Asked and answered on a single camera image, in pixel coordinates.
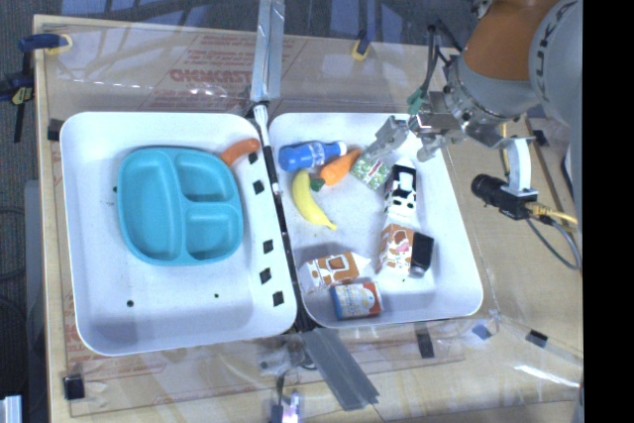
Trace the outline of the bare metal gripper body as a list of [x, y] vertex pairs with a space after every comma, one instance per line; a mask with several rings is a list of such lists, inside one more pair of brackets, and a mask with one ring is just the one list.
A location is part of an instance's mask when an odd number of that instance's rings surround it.
[[442, 135], [444, 147], [467, 136], [467, 127], [477, 112], [477, 103], [462, 86], [441, 90], [420, 87], [408, 98], [408, 127], [419, 141], [426, 135]]

